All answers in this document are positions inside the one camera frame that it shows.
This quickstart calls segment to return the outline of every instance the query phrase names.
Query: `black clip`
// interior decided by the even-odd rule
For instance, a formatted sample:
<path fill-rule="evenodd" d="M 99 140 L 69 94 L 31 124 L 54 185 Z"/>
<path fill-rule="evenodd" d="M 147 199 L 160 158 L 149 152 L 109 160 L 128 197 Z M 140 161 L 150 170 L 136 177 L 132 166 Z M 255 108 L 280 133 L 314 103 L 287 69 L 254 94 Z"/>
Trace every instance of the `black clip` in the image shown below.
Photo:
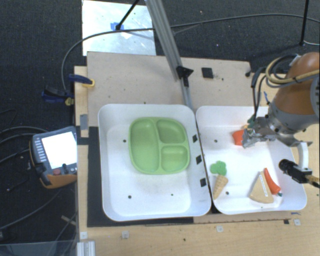
<path fill-rule="evenodd" d="M 193 73 L 193 70 L 183 66 L 178 66 L 176 68 L 176 72 L 179 76 L 179 79 L 183 78 L 184 86 L 189 87 L 188 77 Z"/>

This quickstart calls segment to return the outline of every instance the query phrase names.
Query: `green divided plate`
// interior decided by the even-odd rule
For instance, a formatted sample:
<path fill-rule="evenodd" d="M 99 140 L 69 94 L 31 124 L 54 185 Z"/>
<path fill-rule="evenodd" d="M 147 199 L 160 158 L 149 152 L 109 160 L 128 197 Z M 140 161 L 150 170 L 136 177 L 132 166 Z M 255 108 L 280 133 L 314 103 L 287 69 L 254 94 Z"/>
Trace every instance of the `green divided plate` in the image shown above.
<path fill-rule="evenodd" d="M 145 174 L 175 174 L 190 162 L 186 130 L 174 119 L 136 119 L 129 129 L 128 144 L 133 166 Z"/>

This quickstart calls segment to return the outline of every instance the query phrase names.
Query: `metal rod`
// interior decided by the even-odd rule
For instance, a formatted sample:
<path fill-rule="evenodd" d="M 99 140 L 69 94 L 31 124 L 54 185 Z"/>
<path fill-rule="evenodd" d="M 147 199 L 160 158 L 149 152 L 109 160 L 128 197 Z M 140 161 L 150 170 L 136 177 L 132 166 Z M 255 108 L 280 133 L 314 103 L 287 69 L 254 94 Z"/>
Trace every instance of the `metal rod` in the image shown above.
<path fill-rule="evenodd" d="M 124 15 L 124 17 L 122 18 L 122 20 L 120 21 L 120 23 L 118 25 L 115 26 L 115 30 L 120 30 L 122 24 L 125 22 L 125 20 L 127 19 L 127 17 L 129 16 L 129 14 L 132 12 L 132 10 L 135 8 L 135 6 L 138 4 L 139 0 L 135 0 L 134 3 L 132 4 L 132 6 L 130 7 L 130 9 L 127 11 L 127 13 Z"/>
<path fill-rule="evenodd" d="M 177 67 L 182 66 L 182 61 L 163 3 L 161 0 L 144 0 L 144 2 L 150 13 L 151 20 L 159 37 L 161 47 L 164 51 L 166 60 L 168 61 L 173 78 L 177 81 L 179 79 Z M 193 109 L 190 90 L 188 87 L 184 86 L 182 78 L 180 79 L 180 83 L 184 104 L 190 109 Z"/>
<path fill-rule="evenodd" d="M 305 0 L 301 39 L 300 39 L 300 43 L 299 43 L 299 45 L 301 45 L 301 46 L 303 46 L 305 44 L 305 31 L 306 31 L 306 24 L 307 24 L 308 8 L 309 8 L 309 0 Z"/>

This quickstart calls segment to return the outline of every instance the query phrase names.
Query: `black carpet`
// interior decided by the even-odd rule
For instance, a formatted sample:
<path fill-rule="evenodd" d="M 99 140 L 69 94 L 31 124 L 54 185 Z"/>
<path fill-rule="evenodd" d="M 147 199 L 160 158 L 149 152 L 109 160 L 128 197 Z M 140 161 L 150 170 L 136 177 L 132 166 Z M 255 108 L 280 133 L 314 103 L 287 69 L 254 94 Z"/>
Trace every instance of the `black carpet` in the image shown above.
<path fill-rule="evenodd" d="M 110 0 L 132 3 L 133 0 Z M 291 0 L 163 0 L 171 25 L 252 14 L 285 13 L 303 16 L 304 1 Z M 35 126 L 48 131 L 73 124 L 73 108 L 61 103 L 45 103 L 45 86 L 62 89 L 60 68 L 67 50 L 82 38 L 81 0 L 2 0 L 0 3 L 0 131 L 15 126 Z M 320 2 L 310 1 L 308 16 L 320 19 Z M 263 16 L 232 19 L 199 25 L 187 31 L 175 28 L 182 57 L 248 61 L 252 70 L 291 53 L 319 52 L 318 46 L 300 46 L 302 18 Z M 307 21 L 305 40 L 319 43 L 319 24 Z M 163 51 L 156 37 L 156 52 Z M 73 66 L 86 64 L 82 49 L 67 59 L 65 74 Z M 3 138 L 15 135 L 6 133 Z M 28 138 L 0 144 L 1 159 L 28 146 Z M 11 223 L 52 198 L 57 190 L 42 187 L 32 170 L 29 157 L 18 155 L 0 164 L 0 227 Z M 7 192 L 8 188 L 26 180 Z M 65 187 L 51 204 L 11 226 L 7 243 L 53 241 L 65 221 L 61 216 L 75 213 L 74 185 Z M 71 239 L 69 226 L 60 240 Z"/>

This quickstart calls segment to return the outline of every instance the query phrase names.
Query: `toy carrot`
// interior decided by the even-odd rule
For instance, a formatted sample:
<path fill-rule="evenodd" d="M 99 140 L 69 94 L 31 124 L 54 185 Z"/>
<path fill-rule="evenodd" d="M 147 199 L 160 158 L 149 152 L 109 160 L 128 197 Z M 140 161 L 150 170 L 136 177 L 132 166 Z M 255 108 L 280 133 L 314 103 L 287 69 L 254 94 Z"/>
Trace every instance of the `toy carrot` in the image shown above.
<path fill-rule="evenodd" d="M 266 179 L 266 183 L 271 191 L 271 194 L 276 195 L 279 193 L 281 188 L 272 180 L 270 173 L 267 168 L 264 168 L 264 176 Z"/>
<path fill-rule="evenodd" d="M 242 146 L 242 136 L 244 134 L 244 130 L 237 130 L 232 134 L 234 139 L 234 144 L 237 146 Z"/>

